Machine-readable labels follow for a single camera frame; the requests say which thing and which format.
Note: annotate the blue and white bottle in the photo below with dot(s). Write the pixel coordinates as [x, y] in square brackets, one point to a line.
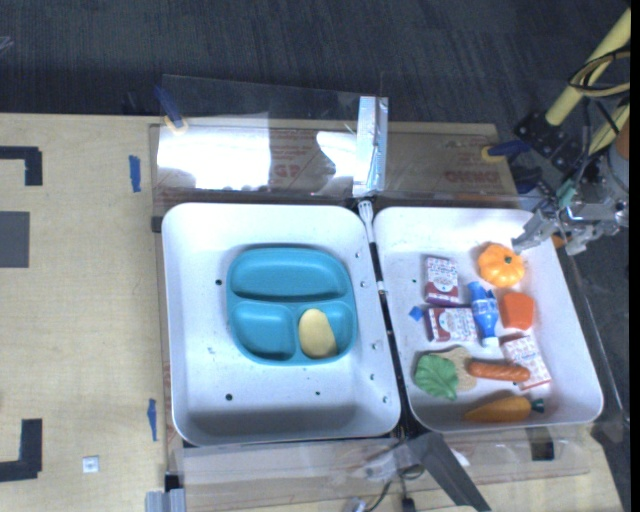
[484, 312]

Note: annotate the green lettuce leaf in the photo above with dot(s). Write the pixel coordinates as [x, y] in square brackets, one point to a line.
[436, 376]

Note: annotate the white plastic tray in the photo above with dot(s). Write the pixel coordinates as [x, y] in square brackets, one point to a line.
[560, 400]
[200, 325]

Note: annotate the blue divided plate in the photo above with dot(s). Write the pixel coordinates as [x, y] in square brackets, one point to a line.
[280, 280]

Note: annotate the orange carrot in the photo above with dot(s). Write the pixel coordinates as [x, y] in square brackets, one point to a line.
[500, 410]

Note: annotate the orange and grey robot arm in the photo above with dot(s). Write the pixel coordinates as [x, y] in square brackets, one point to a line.
[620, 165]

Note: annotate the orange pumpkin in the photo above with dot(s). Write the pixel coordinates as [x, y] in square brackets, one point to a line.
[500, 267]

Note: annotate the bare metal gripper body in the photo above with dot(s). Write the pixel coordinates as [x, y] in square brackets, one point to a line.
[595, 212]

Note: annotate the orange block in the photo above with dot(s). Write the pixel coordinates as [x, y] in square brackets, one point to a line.
[518, 311]

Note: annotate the yellow potato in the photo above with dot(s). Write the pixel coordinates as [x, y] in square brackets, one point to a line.
[317, 334]

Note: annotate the red and white carton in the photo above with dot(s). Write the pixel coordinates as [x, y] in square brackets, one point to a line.
[527, 362]
[451, 324]
[442, 281]

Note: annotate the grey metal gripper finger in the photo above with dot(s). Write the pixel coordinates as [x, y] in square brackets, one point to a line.
[534, 232]
[581, 245]

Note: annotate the orange brown sausage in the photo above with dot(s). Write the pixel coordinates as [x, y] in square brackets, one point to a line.
[500, 371]

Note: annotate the thin black and white rod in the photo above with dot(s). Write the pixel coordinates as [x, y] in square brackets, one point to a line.
[374, 250]

